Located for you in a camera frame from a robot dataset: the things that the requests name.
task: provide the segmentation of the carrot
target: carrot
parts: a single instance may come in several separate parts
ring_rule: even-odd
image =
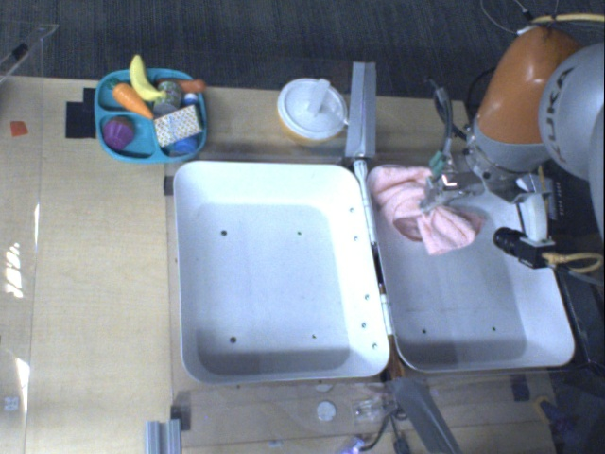
[[[126,82],[119,82],[117,79],[109,83],[112,90],[113,99],[121,104],[124,109],[140,114],[147,119],[153,119],[151,109],[147,107],[145,101],[141,99],[138,93]]]
[[[206,90],[206,83],[201,79],[158,79],[158,84],[166,80],[179,84],[184,93],[203,93]]]

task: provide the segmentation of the blue tray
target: blue tray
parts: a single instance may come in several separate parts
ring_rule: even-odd
[[[147,69],[147,78],[150,82],[157,79],[192,79],[191,76],[170,69],[151,68]],[[101,147],[116,160],[129,163],[168,163],[182,162],[195,157],[206,143],[208,134],[208,120],[206,115],[206,105],[204,98],[198,94],[198,111],[201,118],[201,133],[194,135],[197,146],[195,150],[188,154],[170,156],[172,147],[160,148],[160,144],[155,135],[153,121],[142,117],[137,113],[132,113],[120,106],[112,96],[112,90],[109,87],[111,79],[118,79],[130,83],[130,72],[128,69],[115,71],[105,76],[96,86],[95,91],[95,125],[96,136]],[[127,117],[134,126],[134,139],[122,150],[116,151],[110,148],[103,138],[103,125],[110,119],[117,116]]]

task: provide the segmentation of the wooden table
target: wooden table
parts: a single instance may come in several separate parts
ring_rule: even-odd
[[[179,375],[179,368],[171,368],[178,350],[175,355],[170,335],[174,291],[166,248],[166,169],[117,162],[96,140],[65,138],[65,102],[81,101],[82,89],[95,82],[17,80],[22,96],[32,89],[44,93],[26,452],[143,452],[145,422],[169,418],[177,394],[172,392],[178,381],[173,375]],[[331,161],[342,147],[343,138],[313,152],[292,144],[279,131],[276,92],[211,87],[206,99],[204,158],[243,153],[262,160],[305,161],[315,153]],[[455,111],[461,118],[460,103]],[[10,118],[30,119],[26,107],[17,114]],[[424,164],[441,142],[442,123],[430,100],[378,98],[377,129],[379,158],[385,161],[396,155],[401,163]],[[530,402],[513,401],[507,377],[440,382],[434,386],[436,401],[465,452],[555,452],[548,426]],[[547,376],[532,376],[529,383],[532,393],[552,395]],[[209,411],[223,415],[222,446],[184,451],[336,452],[348,437],[342,432],[326,428],[288,441],[288,427],[262,424],[267,417],[255,413],[271,410],[271,397],[281,398],[284,388],[299,387],[257,390],[253,405],[238,400],[244,397],[236,387],[204,387],[202,399],[216,402],[207,406]],[[402,428],[413,452],[424,452],[411,424]],[[264,430],[265,440],[240,444],[246,441],[242,432]],[[390,434],[385,435],[373,452],[390,453],[391,443]]]

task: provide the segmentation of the red sticker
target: red sticker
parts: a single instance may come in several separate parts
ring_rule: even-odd
[[[13,138],[27,134],[26,123],[24,121],[10,121],[10,134]]]

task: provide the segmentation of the yellow cable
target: yellow cable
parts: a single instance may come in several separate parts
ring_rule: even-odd
[[[596,13],[565,13],[563,15],[543,15],[531,21],[532,24],[552,24],[554,22],[598,22],[605,24],[605,15]]]
[[[577,272],[579,274],[585,274],[587,272],[596,271],[603,265],[603,256],[600,253],[571,253],[565,255],[562,253],[543,253],[542,257],[550,266],[558,266],[559,264],[567,264],[568,262],[581,261],[587,259],[594,259],[595,262],[590,266],[583,268],[572,268],[569,267],[570,271]]]

